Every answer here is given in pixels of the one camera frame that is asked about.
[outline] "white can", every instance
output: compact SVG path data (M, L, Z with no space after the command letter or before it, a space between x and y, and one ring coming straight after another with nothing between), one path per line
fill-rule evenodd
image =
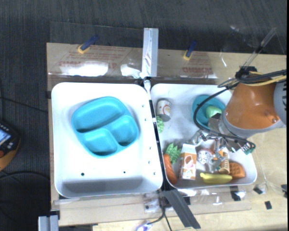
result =
M157 116L163 121L169 121L171 115L171 102L166 99L160 99L157 104Z

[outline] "toy hot dog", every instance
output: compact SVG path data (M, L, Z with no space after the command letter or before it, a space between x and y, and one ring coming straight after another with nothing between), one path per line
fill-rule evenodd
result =
M167 178L170 181L170 183L174 185L177 183L178 178L176 177L175 173L173 172L171 161L170 161L170 156L168 154L164 154L163 158L164 158L164 164L165 164Z

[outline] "yellow and black device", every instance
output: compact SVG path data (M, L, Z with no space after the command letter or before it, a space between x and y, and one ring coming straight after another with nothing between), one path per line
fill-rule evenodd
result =
M20 144L20 134L0 119L0 171L14 158Z

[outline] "yellow banana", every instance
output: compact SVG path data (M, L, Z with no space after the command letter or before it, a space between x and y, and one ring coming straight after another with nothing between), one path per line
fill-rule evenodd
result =
M225 184L232 180L231 175L200 173L200 176L207 184Z

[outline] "blue divided plate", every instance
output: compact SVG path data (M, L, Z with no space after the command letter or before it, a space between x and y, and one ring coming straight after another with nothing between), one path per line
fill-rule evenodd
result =
M209 95L200 95L200 96L196 97L196 99L192 105L192 119L194 118L194 112L195 112L197 106L199 104L201 104L208 97L209 97ZM209 106L215 106L221 110L225 109L225 105L216 98L210 99L199 109L199 111L197 112L197 116L196 116L197 122L199 122L201 125L203 125L204 127L208 128L208 129L209 129L209 127L208 127L209 119L207 118L206 111L207 111L207 108Z
M101 158L124 150L139 136L133 116L114 97L98 98L78 108L72 115L72 127L81 144Z

